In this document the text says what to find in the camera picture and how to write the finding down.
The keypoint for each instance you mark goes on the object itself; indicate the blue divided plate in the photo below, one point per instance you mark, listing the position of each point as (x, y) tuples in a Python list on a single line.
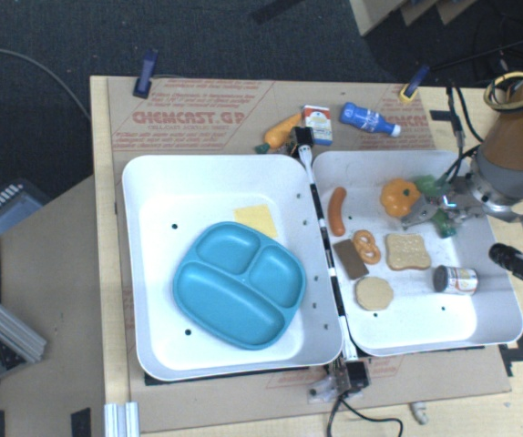
[(225, 298)]

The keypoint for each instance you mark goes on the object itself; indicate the brown rectangular biscuit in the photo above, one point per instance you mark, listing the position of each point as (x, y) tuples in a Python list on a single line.
[(351, 260)]

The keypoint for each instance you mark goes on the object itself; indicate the white plastic tray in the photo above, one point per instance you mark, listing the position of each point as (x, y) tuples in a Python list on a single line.
[(161, 267), (416, 321)]

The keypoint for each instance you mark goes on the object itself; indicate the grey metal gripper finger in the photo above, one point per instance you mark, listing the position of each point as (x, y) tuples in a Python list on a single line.
[(425, 204), (414, 220)]

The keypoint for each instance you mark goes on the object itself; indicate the brown cardboard board red print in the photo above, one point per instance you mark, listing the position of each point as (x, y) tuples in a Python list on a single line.
[(207, 116)]

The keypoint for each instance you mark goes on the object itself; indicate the small white and orange can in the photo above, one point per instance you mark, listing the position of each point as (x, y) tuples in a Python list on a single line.
[(459, 280)]

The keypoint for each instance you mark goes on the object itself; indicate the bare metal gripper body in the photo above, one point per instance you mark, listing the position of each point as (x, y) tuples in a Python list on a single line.
[(494, 203)]

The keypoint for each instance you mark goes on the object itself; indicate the blue bottle with white cap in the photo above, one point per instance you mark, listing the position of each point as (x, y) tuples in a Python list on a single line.
[(361, 117)]

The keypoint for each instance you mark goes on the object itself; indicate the thin black and white rod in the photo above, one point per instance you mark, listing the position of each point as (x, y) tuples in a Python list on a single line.
[(330, 255)]

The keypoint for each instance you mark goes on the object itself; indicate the orange pretzel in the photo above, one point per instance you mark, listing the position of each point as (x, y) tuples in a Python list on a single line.
[(371, 255)]

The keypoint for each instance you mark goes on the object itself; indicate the black cylinder on white bracket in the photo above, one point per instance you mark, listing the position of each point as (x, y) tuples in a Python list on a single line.
[(514, 260)]

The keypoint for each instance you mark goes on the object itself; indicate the orange bell pepper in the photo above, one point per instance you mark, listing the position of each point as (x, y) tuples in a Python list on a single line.
[(396, 200)]

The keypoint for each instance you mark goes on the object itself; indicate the beige round biscuit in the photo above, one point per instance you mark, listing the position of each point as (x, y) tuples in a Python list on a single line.
[(374, 294)]

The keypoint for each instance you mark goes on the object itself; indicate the orange sausage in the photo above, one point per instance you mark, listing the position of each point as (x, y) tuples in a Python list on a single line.
[(336, 212)]

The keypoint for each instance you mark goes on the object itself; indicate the white and orange carton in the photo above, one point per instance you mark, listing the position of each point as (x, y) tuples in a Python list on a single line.
[(320, 125)]

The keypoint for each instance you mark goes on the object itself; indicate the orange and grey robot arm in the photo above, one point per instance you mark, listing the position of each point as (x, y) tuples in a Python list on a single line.
[(514, 130)]

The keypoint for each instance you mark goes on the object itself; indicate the orange carrot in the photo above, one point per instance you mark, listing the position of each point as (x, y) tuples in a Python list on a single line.
[(279, 132)]

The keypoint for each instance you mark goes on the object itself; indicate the yellow cheese slice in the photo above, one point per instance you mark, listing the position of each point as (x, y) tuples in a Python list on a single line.
[(257, 216)]

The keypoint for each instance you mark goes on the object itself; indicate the beige bread slice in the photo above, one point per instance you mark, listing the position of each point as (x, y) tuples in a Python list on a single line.
[(407, 252)]

